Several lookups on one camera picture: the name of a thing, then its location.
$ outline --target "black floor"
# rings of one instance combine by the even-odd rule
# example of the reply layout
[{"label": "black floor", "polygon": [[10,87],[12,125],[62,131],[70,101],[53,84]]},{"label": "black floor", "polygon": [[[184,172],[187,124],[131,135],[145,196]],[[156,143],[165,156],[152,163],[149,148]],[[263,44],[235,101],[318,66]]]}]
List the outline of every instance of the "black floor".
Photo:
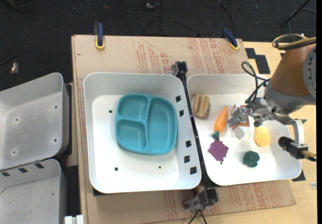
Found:
[{"label": "black floor", "polygon": [[[51,72],[72,82],[70,38],[90,34],[95,21],[105,35],[221,37],[224,28],[244,41],[271,42],[289,33],[280,25],[307,0],[161,0],[153,10],[145,0],[36,0],[31,12],[11,9],[0,0],[0,91]],[[316,0],[290,22],[291,32],[316,36]],[[13,62],[18,73],[11,73]]]}]

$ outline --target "blue plate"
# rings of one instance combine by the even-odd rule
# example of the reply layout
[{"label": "blue plate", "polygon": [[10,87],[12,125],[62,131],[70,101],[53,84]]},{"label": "blue plate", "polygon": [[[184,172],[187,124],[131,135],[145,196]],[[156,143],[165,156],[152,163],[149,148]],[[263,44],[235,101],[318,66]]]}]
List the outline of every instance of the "blue plate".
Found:
[{"label": "blue plate", "polygon": [[176,110],[166,99],[148,94],[127,94],[117,104],[115,134],[118,144],[131,152],[163,155],[178,136]]}]

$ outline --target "orange carrot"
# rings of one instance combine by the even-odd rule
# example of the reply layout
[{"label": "orange carrot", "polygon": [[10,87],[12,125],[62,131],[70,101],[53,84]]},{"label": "orange carrot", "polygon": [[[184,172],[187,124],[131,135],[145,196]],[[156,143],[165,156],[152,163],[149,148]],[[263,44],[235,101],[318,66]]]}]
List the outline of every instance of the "orange carrot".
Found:
[{"label": "orange carrot", "polygon": [[227,117],[228,117],[228,109],[227,107],[224,107],[224,109],[219,114],[215,124],[214,129],[215,131],[223,132],[227,125]]}]

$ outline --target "white tray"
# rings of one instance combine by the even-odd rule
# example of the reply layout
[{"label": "white tray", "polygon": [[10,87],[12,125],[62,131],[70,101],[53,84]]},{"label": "white tray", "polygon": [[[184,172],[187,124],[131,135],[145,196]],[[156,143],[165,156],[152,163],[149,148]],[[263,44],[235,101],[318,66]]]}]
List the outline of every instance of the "white tray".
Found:
[{"label": "white tray", "polygon": [[50,159],[0,172],[1,224],[62,224],[67,181]]},{"label": "white tray", "polygon": [[[117,144],[115,111],[119,99],[129,93],[156,95],[173,104],[178,139],[172,151],[158,156],[142,155]],[[84,80],[84,95],[89,173],[96,190],[102,193],[183,190],[199,185],[197,147],[184,87],[178,78],[169,74],[92,73]]]},{"label": "white tray", "polygon": [[0,170],[63,153],[69,97],[59,73],[0,92]]},{"label": "white tray", "polygon": [[[195,117],[202,154],[209,178],[220,186],[237,185],[296,178],[301,173],[301,162],[278,145],[282,136],[291,137],[288,127],[277,121],[265,121],[271,142],[269,146],[259,147],[254,142],[254,120],[250,117],[250,128],[240,140],[227,125],[220,133],[220,140],[229,148],[223,163],[217,161],[209,152],[214,142],[213,124],[224,106],[229,109],[235,103],[243,104],[255,89],[254,77],[248,74],[208,74],[191,76],[187,81],[189,96],[193,105],[197,93],[209,97],[210,109],[205,119]],[[262,96],[264,88],[259,90]],[[260,155],[258,165],[249,168],[243,165],[246,151]]]}]

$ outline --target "cardboard sheet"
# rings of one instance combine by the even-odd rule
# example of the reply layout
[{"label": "cardboard sheet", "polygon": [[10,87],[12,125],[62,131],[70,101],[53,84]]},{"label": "cardboard sheet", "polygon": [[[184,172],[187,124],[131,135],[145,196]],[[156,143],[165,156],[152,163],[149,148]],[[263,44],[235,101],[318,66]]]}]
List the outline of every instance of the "cardboard sheet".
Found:
[{"label": "cardboard sheet", "polygon": [[[83,214],[87,215],[88,223],[139,224],[191,218],[193,213],[184,210],[183,202],[192,199],[193,194],[191,191],[158,191],[93,195],[88,172],[85,77],[92,72],[170,73],[176,61],[187,62],[189,76],[245,73],[241,64],[248,59],[243,42],[238,43],[240,49],[235,51],[225,39],[105,36],[105,49],[97,50],[95,36],[73,36],[74,81],[81,129],[78,139],[82,140],[86,190],[84,209],[87,208],[87,213]],[[207,207],[205,216],[295,204],[288,181],[218,187],[216,191],[219,202]]]}]

